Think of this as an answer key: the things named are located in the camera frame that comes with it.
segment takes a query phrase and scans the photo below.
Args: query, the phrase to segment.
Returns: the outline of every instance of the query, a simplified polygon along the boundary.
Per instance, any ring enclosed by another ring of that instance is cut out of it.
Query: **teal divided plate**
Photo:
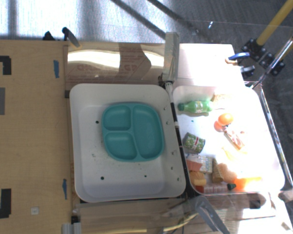
[[[120,103],[102,115],[105,149],[116,160],[153,160],[164,150],[164,134],[158,113],[142,103]]]

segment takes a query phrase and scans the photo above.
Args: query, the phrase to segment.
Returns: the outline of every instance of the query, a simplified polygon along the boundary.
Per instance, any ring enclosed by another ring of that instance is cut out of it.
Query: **metal rod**
[[[262,83],[266,76],[274,69],[274,67],[278,64],[280,60],[283,59],[283,56],[287,54],[288,49],[293,43],[293,35],[291,38],[286,42],[286,44],[283,46],[283,48],[277,53],[275,59],[271,62],[271,64],[268,66],[267,71],[259,78],[257,82],[255,82],[250,88],[254,89],[258,84]]]
[[[292,49],[293,49],[293,43],[292,43],[291,46],[288,48],[287,52],[283,55],[282,60],[285,58],[285,56],[286,56],[286,55],[287,55]]]

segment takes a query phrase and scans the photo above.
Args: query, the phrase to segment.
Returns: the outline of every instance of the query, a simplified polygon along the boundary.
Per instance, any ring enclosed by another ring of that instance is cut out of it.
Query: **blue tape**
[[[62,188],[64,192],[64,198],[67,200],[67,180],[64,178],[62,182]]]
[[[59,62],[57,60],[54,60],[54,72],[55,77],[59,78]]]

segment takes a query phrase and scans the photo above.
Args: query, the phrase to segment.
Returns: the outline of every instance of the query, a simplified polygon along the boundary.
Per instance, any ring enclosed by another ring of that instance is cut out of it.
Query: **plastic container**
[[[285,177],[278,160],[277,152],[269,131],[258,95],[252,89],[244,87],[236,91],[221,93],[225,100],[229,93],[229,101],[223,109],[213,110],[208,116],[196,116],[178,111],[177,105],[185,100],[211,100],[215,87],[178,86],[173,91],[176,105],[177,120],[181,138],[192,133],[205,139],[203,150],[197,154],[215,158],[217,163],[227,164],[231,172],[238,178],[233,190],[226,189],[226,182],[218,183],[220,190],[204,190],[200,194],[235,194],[263,191],[280,191],[285,183]],[[230,112],[234,120],[230,127],[242,137],[243,146],[236,145],[226,137],[224,132],[217,131],[214,123],[223,113]],[[212,174],[205,174],[207,185],[212,182]]]
[[[117,103],[143,103],[158,113],[164,149],[156,159],[123,162],[108,154],[101,119],[103,112]],[[185,175],[174,119],[168,93],[162,87],[79,84],[70,91],[70,108],[74,182],[76,193],[83,201],[177,197],[184,192]]]
[[[117,103],[102,114],[102,134],[109,155],[119,161],[142,162],[164,150],[161,119],[142,103]]]

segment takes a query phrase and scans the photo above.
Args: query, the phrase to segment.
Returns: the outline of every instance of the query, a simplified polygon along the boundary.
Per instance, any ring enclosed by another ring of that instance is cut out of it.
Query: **orange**
[[[224,113],[218,117],[218,123],[221,126],[227,126],[233,121],[233,115],[230,113]]]
[[[234,180],[234,184],[236,184],[235,190],[237,191],[243,191],[246,186],[248,186],[250,183],[259,183],[262,180],[261,177],[244,177],[244,178],[236,178]]]
[[[221,126],[219,122],[215,121],[214,128],[217,132],[224,132],[225,126]]]

